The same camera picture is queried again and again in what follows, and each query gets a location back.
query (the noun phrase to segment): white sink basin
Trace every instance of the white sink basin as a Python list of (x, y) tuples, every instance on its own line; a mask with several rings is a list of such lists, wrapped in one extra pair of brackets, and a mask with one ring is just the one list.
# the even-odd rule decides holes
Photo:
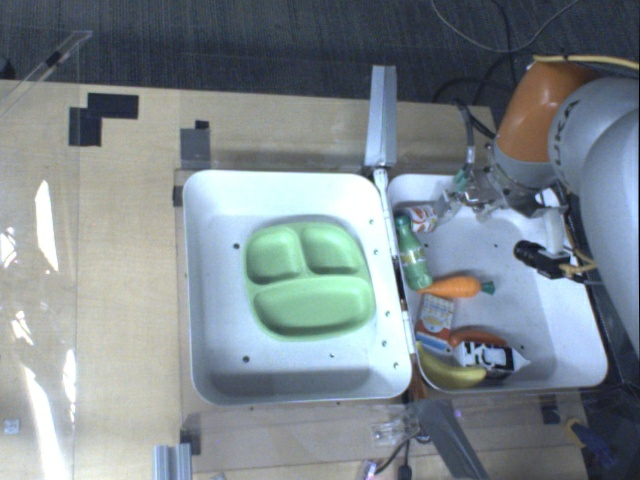
[[(450, 179), (399, 176), (389, 185), (390, 205), (395, 210), (435, 200)], [(434, 278), (470, 274), (496, 285), (492, 296), (456, 300), (452, 327), (479, 327), (501, 336), (531, 361), (500, 384), (479, 385), (470, 392), (554, 391), (602, 382), (607, 356), (585, 288), (565, 279), (549, 280), (513, 255), (520, 240), (546, 243), (542, 219), (496, 210), (480, 223), (463, 207), (433, 233), (418, 236), (427, 244)], [(419, 302), (419, 296), (407, 290), (413, 316)]]

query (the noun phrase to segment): gray carpet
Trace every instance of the gray carpet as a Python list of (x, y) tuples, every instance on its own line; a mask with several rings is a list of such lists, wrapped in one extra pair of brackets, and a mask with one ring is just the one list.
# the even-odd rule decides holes
[[(513, 45), (571, 0), (498, 0)], [(487, 0), (438, 0), (466, 33), (506, 46)], [(584, 0), (530, 51), (638, 58), (639, 0)], [(442, 25), (429, 0), (0, 0), (0, 55), (24, 75), (64, 33), (94, 32), (81, 80), (278, 94), (367, 97), (370, 65), (395, 64), (401, 100), (430, 101), (445, 82), (481, 78), (500, 57)], [(515, 59), (521, 75), (527, 57)], [(511, 85), (508, 63), (492, 78)], [(439, 94), (469, 101), (476, 84)], [(500, 114), (509, 94), (488, 85), (480, 102)]]

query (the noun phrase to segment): black cable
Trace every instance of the black cable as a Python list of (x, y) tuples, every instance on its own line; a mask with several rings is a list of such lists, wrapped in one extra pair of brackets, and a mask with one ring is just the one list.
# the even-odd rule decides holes
[[(514, 52), (511, 53), (511, 56), (513, 58), (515, 57), (522, 57), (522, 56), (531, 56), (531, 52), (529, 51), (520, 51), (520, 52)], [(490, 80), (491, 77), (493, 76), (493, 72), (500, 67), (500, 65), (507, 59), (509, 59), (509, 55), (508, 54), (502, 54), (500, 55), (500, 57), (498, 57), (488, 68), (487, 71), (485, 72), (485, 74), (483, 75), (483, 77), (481, 78), (481, 80), (478, 82), (478, 86), (476, 87), (476, 90), (473, 92), (473, 96), (471, 97), (471, 105), (477, 105), (478, 104), (478, 100), (480, 99), (480, 95), (482, 94), (482, 90), (484, 89), (484, 86), (486, 85), (484, 80)]]
[(482, 135), (484, 135), (488, 139), (496, 138), (496, 133), (489, 130), (489, 128), (487, 128), (476, 116), (471, 113), (471, 111), (469, 111), (469, 116), (471, 117), (471, 124), (473, 124), (473, 127)]
[(440, 87), (438, 87), (436, 91), (433, 93), (433, 96), (431, 97), (431, 103), (437, 103), (443, 92), (449, 89), (449, 87), (452, 87), (458, 84), (482, 84), (483, 86), (490, 85), (492, 87), (495, 87), (496, 89), (500, 89), (505, 92), (513, 91), (513, 87), (509, 87), (508, 85), (501, 84), (500, 82), (496, 82), (495, 80), (490, 80), (488, 78), (474, 78), (471, 76), (463, 76), (460, 78), (454, 78), (452, 80), (448, 80), (445, 83), (443, 83)]
[(404, 464), (398, 468), (398, 480), (411, 480), (413, 471), (409, 466), (409, 446), (411, 445), (411, 439), (407, 441), (407, 448), (404, 453)]
[(398, 456), (398, 454), (402, 451), (402, 449), (406, 446), (407, 442), (411, 441), (418, 434), (419, 432), (416, 432), (415, 434), (412, 434), (409, 437), (405, 437), (402, 441), (400, 441), (400, 444), (396, 446), (395, 450), (393, 450), (393, 453), (391, 453), (389, 458), (376, 468), (376, 476), (382, 473), (385, 469), (387, 469), (391, 465), (391, 463), (394, 461), (394, 459)]
[(471, 122), (471, 112), (469, 111), (469, 107), (457, 98), (451, 100), (451, 103), (458, 107), (460, 116), (462, 117), (462, 122), (467, 130), (467, 146), (473, 147), (475, 143), (473, 140), (473, 123)]
[(471, 113), (469, 107), (457, 98), (451, 101), (460, 111), (462, 121), (467, 129), (467, 146), (474, 146), (473, 128), (489, 139), (495, 139), (496, 134), (489, 130), (476, 116)]
[(507, 54), (507, 57), (509, 58), (509, 69), (511, 71), (511, 81), (515, 86), (518, 83), (518, 81), (516, 79), (513, 52), (511, 51), (511, 25), (509, 24), (509, 18), (507, 17), (507, 13), (505, 12), (504, 7), (502, 7), (497, 0), (489, 0), (489, 2), (491, 2), (493, 5), (495, 5), (498, 8), (498, 10), (500, 11), (500, 14), (502, 15), (502, 20), (504, 21), (504, 29), (507, 36), (507, 50), (509, 52)]
[(511, 52), (519, 52), (521, 50), (524, 50), (528, 47), (530, 47), (532, 44), (534, 44), (538, 37), (540, 37), (540, 35), (544, 32), (544, 30), (547, 28), (547, 26), (549, 26), (549, 24), (551, 24), (553, 21), (555, 21), (556, 19), (558, 19), (560, 16), (562, 16), (565, 12), (567, 12), (569, 9), (571, 9), (574, 5), (578, 4), (579, 2), (581, 2), (582, 0), (572, 0), (571, 2), (569, 2), (567, 5), (565, 5), (562, 9), (556, 11), (551, 17), (549, 17), (541, 26), (540, 28), (538, 28), (538, 30), (531, 35), (531, 37), (529, 38), (528, 41), (526, 41), (525, 43), (521, 44), (520, 46), (518, 46), (517, 48), (510, 48), (507, 50), (504, 49), (500, 49), (500, 48), (494, 48), (492, 46), (487, 46), (486, 44), (480, 43), (478, 41), (476, 41), (474, 38), (468, 36), (467, 34), (461, 32), (458, 28), (456, 28), (454, 25), (452, 25), (443, 15), (442, 13), (438, 10), (437, 6), (436, 6), (436, 2), (435, 0), (431, 0), (431, 7), (433, 9), (433, 11), (436, 13), (436, 15), (438, 16), (438, 18), (440, 18), (440, 20), (451, 30), (453, 30), (453, 32), (455, 32), (456, 34), (458, 34), (460, 37), (466, 39), (467, 41), (469, 41), (470, 43), (476, 45), (478, 48), (482, 48), (483, 50), (487, 50), (490, 52), (494, 52), (494, 53), (511, 53)]

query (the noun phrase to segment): bottle cap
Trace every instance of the bottle cap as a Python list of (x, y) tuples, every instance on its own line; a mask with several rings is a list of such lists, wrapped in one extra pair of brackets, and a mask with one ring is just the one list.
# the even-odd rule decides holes
[(409, 226), (411, 224), (411, 217), (406, 213), (398, 213), (394, 218), (394, 222), (397, 227)]

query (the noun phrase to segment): green bottle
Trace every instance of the green bottle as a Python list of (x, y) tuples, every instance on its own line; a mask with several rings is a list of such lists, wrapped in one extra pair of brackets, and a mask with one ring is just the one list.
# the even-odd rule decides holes
[(424, 248), (411, 231), (411, 218), (408, 215), (399, 214), (394, 221), (398, 235), (400, 262), (409, 288), (412, 290), (428, 288), (433, 283), (433, 278), (427, 267)]

